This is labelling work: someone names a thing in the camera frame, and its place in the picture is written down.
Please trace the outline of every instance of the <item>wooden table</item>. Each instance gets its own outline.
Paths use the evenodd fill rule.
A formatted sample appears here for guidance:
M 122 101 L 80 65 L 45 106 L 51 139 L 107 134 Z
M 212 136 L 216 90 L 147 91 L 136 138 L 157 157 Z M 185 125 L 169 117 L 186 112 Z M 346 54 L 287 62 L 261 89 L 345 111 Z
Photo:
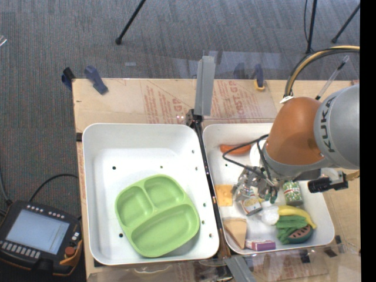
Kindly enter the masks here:
M 180 279 L 195 281 L 194 263 L 172 264 L 155 273 L 140 273 L 132 267 L 95 266 L 88 243 L 88 220 L 85 193 L 85 172 L 80 137 L 92 123 L 183 123 L 184 116 L 194 108 L 195 79 L 103 79 L 109 91 L 101 95 L 88 79 L 72 81 L 73 105 L 79 162 L 82 228 L 86 276 L 88 281 L 143 281 L 154 275 L 154 281 Z M 335 81 L 321 98 L 350 86 L 350 81 Z M 325 84 L 324 80 L 297 80 L 294 96 L 314 98 Z M 286 82 L 267 80 L 264 91 L 254 88 L 253 80 L 214 80 L 211 116 L 204 124 L 272 122 L 281 108 Z M 360 179 L 349 188 L 324 192 L 335 227 L 335 240 L 328 247 L 312 250 L 311 263 L 292 264 L 291 254 L 259 254 L 253 260 L 257 281 L 288 280 L 306 277 L 304 281 L 360 281 Z

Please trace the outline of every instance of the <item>carpeted floor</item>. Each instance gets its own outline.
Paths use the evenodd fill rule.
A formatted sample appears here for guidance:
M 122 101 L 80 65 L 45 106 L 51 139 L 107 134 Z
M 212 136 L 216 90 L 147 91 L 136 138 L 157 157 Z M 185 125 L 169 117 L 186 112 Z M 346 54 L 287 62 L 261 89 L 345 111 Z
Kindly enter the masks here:
M 84 78 L 93 65 L 103 78 L 193 78 L 203 55 L 216 57 L 216 79 L 244 63 L 260 63 L 265 79 L 287 80 L 306 56 L 314 0 L 0 0 L 0 170 L 11 200 L 28 200 L 48 178 L 77 174 L 72 93 L 61 82 L 70 67 Z M 317 0 L 311 51 L 360 45 L 360 11 L 331 42 L 360 0 Z M 344 56 L 319 60 L 298 79 L 328 79 Z M 351 55 L 338 80 L 359 79 Z M 80 215 L 78 181 L 59 177 L 34 201 Z M 0 209 L 6 209 L 0 198 Z M 85 281 L 84 260 L 68 278 Z M 0 263 L 0 281 L 40 281 Z

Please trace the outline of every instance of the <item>green can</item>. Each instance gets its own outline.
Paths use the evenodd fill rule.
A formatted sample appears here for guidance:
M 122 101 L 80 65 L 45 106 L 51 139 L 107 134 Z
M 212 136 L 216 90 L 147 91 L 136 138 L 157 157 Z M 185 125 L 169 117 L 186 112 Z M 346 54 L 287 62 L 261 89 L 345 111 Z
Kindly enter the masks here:
M 303 204 L 299 182 L 286 181 L 283 183 L 282 188 L 287 205 L 300 206 Z

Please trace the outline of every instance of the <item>toy banana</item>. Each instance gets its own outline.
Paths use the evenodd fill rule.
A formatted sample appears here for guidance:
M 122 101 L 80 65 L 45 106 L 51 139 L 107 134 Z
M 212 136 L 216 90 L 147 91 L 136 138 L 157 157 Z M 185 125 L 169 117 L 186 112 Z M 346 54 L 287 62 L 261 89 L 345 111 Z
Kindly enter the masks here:
M 296 208 L 294 206 L 283 205 L 278 206 L 278 214 L 279 216 L 291 216 L 291 215 L 299 215 L 305 217 L 307 223 L 313 228 L 316 229 L 316 225 L 313 223 L 311 216 L 303 209 Z

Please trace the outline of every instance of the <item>black pole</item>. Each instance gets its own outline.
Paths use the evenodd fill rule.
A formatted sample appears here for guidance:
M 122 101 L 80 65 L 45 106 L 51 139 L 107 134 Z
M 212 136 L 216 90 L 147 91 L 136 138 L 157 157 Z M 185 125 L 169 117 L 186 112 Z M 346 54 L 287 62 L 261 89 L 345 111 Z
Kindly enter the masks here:
M 331 40 L 332 43 L 336 43 L 337 42 L 337 39 L 340 37 L 341 33 L 345 30 L 346 26 L 350 23 L 350 21 L 353 19 L 353 17 L 359 11 L 359 9 L 360 9 L 360 3 L 358 4 L 357 8 L 355 8 L 355 10 L 353 11 L 353 13 L 348 17 L 347 21 L 342 26 L 341 30 L 338 31 L 338 34 L 334 38 L 332 38 L 332 40 Z
M 130 17 L 127 25 L 124 27 L 122 33 L 120 34 L 120 36 L 115 40 L 115 42 L 120 45 L 122 43 L 122 38 L 123 36 L 125 35 L 125 33 L 127 32 L 128 28 L 130 27 L 130 24 L 132 24 L 133 20 L 135 19 L 135 17 L 137 16 L 137 14 L 139 13 L 142 5 L 145 3 L 146 0 L 141 0 L 140 1 L 140 4 L 139 6 L 137 6 L 135 12 L 133 13 L 132 17 Z
M 310 36 L 308 37 L 308 47 L 307 47 L 306 53 L 310 53 L 311 52 L 313 26 L 315 24 L 315 16 L 316 16 L 316 6 L 317 6 L 317 0 L 313 0 L 312 17 L 311 17 L 311 27 L 310 27 Z

